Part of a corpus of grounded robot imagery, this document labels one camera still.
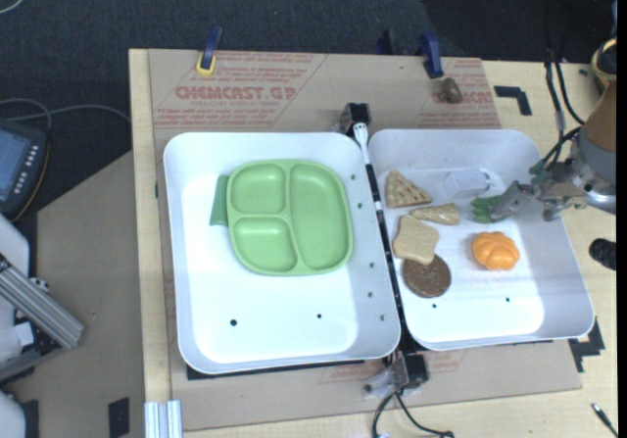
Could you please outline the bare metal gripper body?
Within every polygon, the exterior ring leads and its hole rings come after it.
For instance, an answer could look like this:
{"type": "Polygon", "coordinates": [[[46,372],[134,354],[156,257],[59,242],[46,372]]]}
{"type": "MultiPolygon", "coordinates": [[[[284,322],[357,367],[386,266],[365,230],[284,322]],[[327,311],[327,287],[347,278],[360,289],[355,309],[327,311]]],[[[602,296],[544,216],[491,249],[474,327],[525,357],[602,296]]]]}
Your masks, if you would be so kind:
{"type": "Polygon", "coordinates": [[[532,192],[555,212],[570,207],[592,207],[609,214],[616,213],[615,187],[600,177],[555,179],[549,176],[537,182],[532,187],[532,192]]]}

